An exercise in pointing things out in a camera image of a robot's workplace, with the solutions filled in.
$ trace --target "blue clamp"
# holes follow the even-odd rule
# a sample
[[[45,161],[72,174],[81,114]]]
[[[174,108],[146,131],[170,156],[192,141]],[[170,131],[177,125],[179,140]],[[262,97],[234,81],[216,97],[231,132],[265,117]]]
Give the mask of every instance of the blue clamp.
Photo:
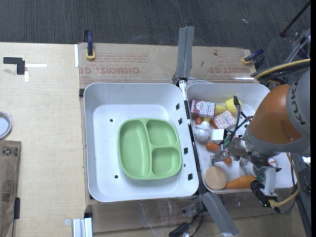
[[[263,54],[263,49],[259,49],[251,53],[249,56],[242,57],[240,61],[242,62],[243,65],[248,65],[249,63],[251,63],[252,60],[258,57],[260,54]]]
[[[87,60],[94,60],[95,52],[93,49],[92,31],[84,30],[83,42],[88,42],[88,47],[85,50],[85,55],[87,57]]]

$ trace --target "yellow cable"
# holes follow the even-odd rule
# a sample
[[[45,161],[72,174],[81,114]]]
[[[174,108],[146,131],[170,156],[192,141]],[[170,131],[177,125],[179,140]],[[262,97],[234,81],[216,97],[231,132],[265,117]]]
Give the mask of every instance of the yellow cable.
[[[273,200],[273,199],[270,199],[270,200],[269,200],[269,203],[270,203],[270,206],[271,206],[272,208],[274,208],[274,207],[279,207],[279,206],[281,206],[281,205],[283,205],[283,204],[285,204],[285,203],[291,201],[293,198],[295,198],[295,197],[299,194],[299,192],[300,192],[300,190],[301,190],[301,182],[300,182],[300,178],[299,178],[299,176],[298,176],[298,173],[297,173],[297,171],[296,171],[296,168],[295,168],[295,166],[294,166],[294,164],[293,164],[293,162],[292,162],[292,159],[291,159],[291,157],[290,157],[290,154],[289,154],[289,153],[286,153],[286,155],[287,155],[288,160],[290,161],[290,164],[291,164],[291,166],[292,166],[292,168],[293,168],[293,170],[294,170],[294,173],[295,173],[295,176],[296,176],[296,179],[297,179],[297,190],[296,190],[295,193],[293,193],[291,196],[289,196],[287,199],[283,200],[282,202],[277,202],[277,201],[275,201],[275,200]]]
[[[265,71],[255,75],[254,78],[258,79],[259,77],[265,76],[266,74],[274,72],[276,70],[284,69],[284,68],[295,66],[295,65],[304,64],[304,63],[307,63],[307,62],[310,62],[310,61],[311,61],[311,59],[308,58],[308,59],[304,59],[304,60],[299,60],[299,61],[293,61],[293,62],[290,62],[290,63],[285,63],[285,64],[282,64],[282,65],[270,68],[268,70],[265,70]]]

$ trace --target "green divided plate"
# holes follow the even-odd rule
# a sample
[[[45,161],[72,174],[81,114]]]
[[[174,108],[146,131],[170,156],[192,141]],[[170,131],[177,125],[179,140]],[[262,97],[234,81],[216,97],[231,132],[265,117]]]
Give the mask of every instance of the green divided plate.
[[[177,130],[157,118],[125,121],[118,131],[118,155],[124,173],[134,179],[167,178],[182,165]]]

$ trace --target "beige round lid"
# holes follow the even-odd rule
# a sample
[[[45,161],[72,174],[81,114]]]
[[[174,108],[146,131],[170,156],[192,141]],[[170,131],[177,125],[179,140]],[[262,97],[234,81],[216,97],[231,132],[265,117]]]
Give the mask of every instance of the beige round lid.
[[[213,190],[222,190],[227,184],[227,175],[220,167],[209,167],[204,175],[205,184]]]

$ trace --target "white ring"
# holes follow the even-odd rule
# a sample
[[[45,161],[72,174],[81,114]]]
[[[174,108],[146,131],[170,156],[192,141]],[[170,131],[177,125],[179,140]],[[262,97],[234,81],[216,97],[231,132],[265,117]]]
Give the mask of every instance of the white ring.
[[[6,129],[6,131],[3,134],[0,134],[0,140],[2,140],[10,133],[10,131],[12,129],[12,122],[11,122],[10,117],[1,111],[0,111],[0,117],[3,117],[8,122],[8,128]]]

